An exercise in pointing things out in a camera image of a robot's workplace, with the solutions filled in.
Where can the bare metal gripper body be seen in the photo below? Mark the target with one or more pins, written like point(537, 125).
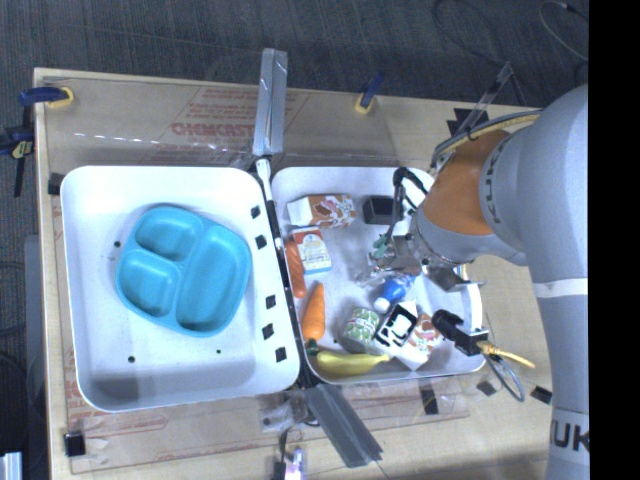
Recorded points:
point(406, 249)

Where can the yellow banana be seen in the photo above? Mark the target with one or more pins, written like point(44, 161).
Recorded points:
point(350, 364)

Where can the green and white can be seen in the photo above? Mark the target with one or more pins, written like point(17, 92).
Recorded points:
point(360, 329)

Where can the black box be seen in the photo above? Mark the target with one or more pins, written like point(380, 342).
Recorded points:
point(377, 210)

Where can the clear plastic bottle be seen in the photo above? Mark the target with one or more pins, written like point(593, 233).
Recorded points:
point(371, 277)

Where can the white plastic tray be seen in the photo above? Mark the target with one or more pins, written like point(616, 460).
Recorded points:
point(150, 373)
point(345, 278)

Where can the blue divided plate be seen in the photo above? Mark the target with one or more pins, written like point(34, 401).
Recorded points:
point(210, 273)

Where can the white red and blue carton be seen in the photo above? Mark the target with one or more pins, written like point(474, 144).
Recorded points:
point(312, 250)

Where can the black cylinder on white bracket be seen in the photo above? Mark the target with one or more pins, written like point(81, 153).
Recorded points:
point(469, 342)

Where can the brown cardboard board red print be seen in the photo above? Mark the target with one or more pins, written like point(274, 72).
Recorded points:
point(210, 123)

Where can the orange sausage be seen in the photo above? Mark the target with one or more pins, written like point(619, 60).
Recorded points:
point(296, 270)

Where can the orange carrot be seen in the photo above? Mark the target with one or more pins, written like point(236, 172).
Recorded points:
point(314, 313)

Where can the blue and white bottle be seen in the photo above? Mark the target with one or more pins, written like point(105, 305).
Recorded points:
point(392, 292)

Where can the black and white carton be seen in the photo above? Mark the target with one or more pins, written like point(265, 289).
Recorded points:
point(396, 329)

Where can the orange and white carton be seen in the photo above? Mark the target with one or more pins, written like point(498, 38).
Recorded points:
point(422, 343)
point(322, 210)

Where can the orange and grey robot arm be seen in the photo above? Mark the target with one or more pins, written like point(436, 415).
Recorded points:
point(540, 193)

